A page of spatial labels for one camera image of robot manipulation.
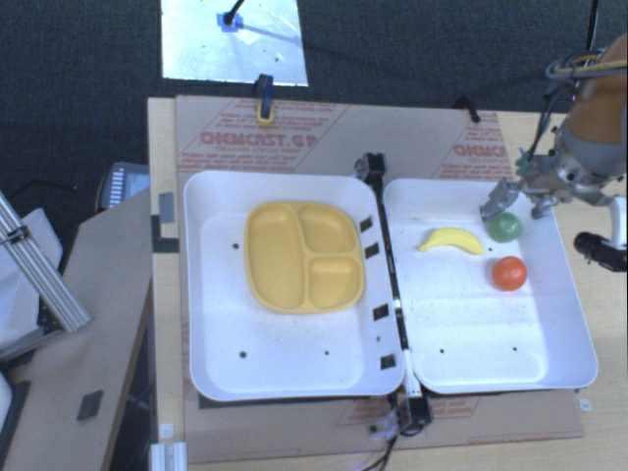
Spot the brown cardboard board red print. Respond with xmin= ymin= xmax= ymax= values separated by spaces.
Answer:
xmin=174 ymin=94 xmax=586 ymax=465

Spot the white plastic tray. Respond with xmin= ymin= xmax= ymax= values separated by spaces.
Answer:
xmin=183 ymin=170 xmax=406 ymax=403
xmin=383 ymin=178 xmax=600 ymax=395

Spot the black cylinder on white bracket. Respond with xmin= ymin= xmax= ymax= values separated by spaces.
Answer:
xmin=573 ymin=194 xmax=628 ymax=272

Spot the yellow divided plate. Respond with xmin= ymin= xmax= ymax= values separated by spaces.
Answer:
xmin=243 ymin=201 xmax=366 ymax=315

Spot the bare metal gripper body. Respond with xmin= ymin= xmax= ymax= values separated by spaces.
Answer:
xmin=518 ymin=153 xmax=619 ymax=207

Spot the thin black and white rod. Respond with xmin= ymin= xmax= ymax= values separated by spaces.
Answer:
xmin=372 ymin=174 xmax=422 ymax=396

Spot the orange ball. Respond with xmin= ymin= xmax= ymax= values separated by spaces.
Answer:
xmin=492 ymin=256 xmax=529 ymax=292

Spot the black block with thin wires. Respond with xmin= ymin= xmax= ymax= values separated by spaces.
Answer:
xmin=353 ymin=152 xmax=386 ymax=182
xmin=394 ymin=392 xmax=434 ymax=437

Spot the yellow banana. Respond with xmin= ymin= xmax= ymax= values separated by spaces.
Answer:
xmin=417 ymin=227 xmax=486 ymax=256

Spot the green ball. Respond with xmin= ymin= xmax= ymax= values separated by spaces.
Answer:
xmin=486 ymin=212 xmax=523 ymax=243

